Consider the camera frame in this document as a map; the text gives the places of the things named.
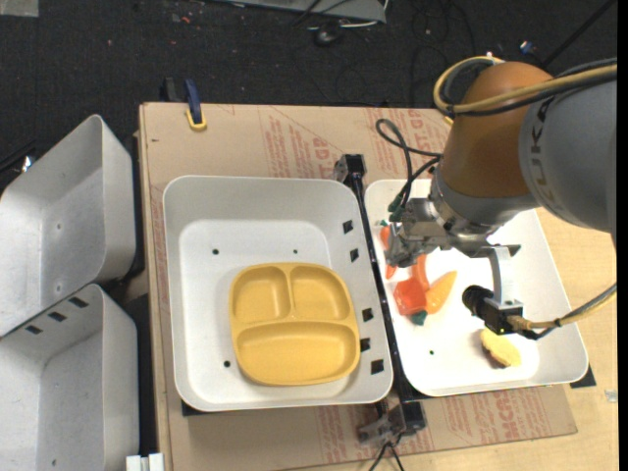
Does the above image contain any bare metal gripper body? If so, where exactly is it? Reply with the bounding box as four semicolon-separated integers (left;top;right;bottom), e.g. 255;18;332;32
394;196;496;258

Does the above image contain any small orange carrot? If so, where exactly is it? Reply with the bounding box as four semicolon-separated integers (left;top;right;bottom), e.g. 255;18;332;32
377;219;398;281

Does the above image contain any pale orange carrot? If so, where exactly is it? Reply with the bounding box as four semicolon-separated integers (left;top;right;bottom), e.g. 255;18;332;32
410;270;458;327

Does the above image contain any white plastic tray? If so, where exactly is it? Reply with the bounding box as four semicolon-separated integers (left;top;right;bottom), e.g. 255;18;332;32
162;175;394;413
0;114;137;339
364;178;590;398
0;283;141;471

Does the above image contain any yellow biscuit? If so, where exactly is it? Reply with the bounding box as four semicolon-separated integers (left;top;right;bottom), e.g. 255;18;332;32
479;327;522;370

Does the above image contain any yellow divided plate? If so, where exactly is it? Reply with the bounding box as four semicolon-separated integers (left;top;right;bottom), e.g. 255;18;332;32
228;262;362;388

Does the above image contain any brown cardboard board red print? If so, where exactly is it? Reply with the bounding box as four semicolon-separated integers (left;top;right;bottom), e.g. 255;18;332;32
138;101;579;471

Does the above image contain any black block with thin wires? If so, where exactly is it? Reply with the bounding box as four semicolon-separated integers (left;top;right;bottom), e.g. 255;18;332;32
356;399;426;444
335;153;367;183

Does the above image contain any black cylinder on white bracket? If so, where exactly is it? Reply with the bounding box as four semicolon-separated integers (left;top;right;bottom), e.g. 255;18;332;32
461;243;525;336

